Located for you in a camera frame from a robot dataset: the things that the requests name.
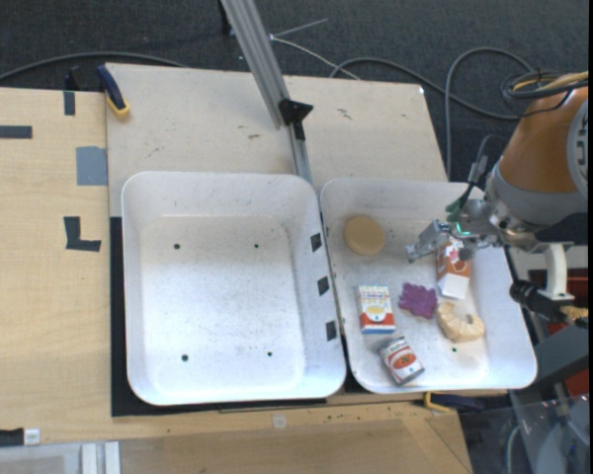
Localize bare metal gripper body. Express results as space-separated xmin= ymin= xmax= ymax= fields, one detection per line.
xmin=446 ymin=197 xmax=543 ymax=253

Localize orange and white carton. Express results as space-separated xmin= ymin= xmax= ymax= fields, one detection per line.
xmin=435 ymin=237 xmax=472 ymax=300

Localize purple grapes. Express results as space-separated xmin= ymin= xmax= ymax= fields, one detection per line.
xmin=397 ymin=281 xmax=439 ymax=321

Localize tan round biscuit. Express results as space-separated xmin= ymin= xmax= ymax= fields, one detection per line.
xmin=342 ymin=214 xmax=387 ymax=258

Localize beige bread roll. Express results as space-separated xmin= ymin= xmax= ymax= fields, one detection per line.
xmin=435 ymin=300 xmax=487 ymax=344

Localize white and red box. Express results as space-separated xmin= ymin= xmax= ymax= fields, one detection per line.
xmin=356 ymin=283 xmax=397 ymax=336

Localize white plastic tray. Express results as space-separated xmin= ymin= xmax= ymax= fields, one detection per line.
xmin=319 ymin=177 xmax=540 ymax=396
xmin=121 ymin=170 xmax=349 ymax=408

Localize red and white can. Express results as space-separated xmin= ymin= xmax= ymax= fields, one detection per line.
xmin=377 ymin=335 xmax=426 ymax=387

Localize pale flat board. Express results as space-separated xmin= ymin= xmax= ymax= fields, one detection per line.
xmin=104 ymin=61 xmax=511 ymax=417

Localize black cylinder on white bracket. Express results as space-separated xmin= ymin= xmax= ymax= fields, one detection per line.
xmin=508 ymin=242 xmax=580 ymax=325

